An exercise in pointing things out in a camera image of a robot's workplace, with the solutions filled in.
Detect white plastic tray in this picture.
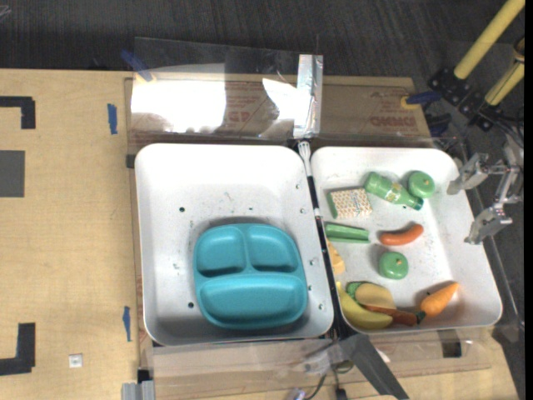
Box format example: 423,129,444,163
133,142,336,347
310,145,504,335

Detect white orange patterned carton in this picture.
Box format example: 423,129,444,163
326,187,374,220

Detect green broccoli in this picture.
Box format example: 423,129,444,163
346,281,367,302

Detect green bottle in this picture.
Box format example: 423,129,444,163
363,171,425,212

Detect yellow cheese wedge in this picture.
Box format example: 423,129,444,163
326,239,347,276

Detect thin black and white rod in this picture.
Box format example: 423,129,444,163
297,139,339,338

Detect green apple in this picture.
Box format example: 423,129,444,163
377,251,410,281
406,170,436,200

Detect blue divided plate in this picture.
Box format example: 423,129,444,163
192,222,310,331

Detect orange sausage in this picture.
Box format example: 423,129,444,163
378,222,425,248

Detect yellow banana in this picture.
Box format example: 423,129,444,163
336,281,394,331

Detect red-brown carrot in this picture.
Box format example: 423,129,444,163
359,302,427,328

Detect tan oval toy food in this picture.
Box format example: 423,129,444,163
354,282,397,310

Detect orange carrot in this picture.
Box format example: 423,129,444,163
419,281,461,319

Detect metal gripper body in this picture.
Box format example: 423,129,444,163
487,137,526,208

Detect green rectangular stick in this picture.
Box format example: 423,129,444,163
324,222,371,245

